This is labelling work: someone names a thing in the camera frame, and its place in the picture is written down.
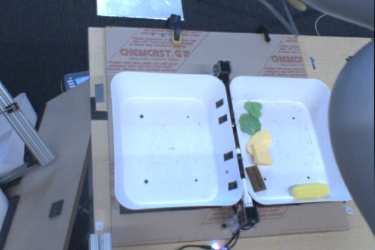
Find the brown cardboard board red print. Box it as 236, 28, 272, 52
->
104, 26, 351, 247

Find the dark green toy leaf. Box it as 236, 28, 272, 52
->
243, 101, 264, 120

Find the thin black and white rod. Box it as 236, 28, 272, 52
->
223, 73, 254, 209

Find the light green toy leaf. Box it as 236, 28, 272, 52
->
238, 113, 262, 136

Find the white plastic tray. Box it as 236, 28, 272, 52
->
110, 70, 245, 211
229, 76, 353, 206

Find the yellow toy cheese piece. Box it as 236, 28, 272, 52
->
246, 129, 274, 167

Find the brown chocolate bar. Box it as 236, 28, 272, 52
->
245, 165, 268, 193

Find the yellow corn cob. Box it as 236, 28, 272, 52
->
290, 183, 331, 200

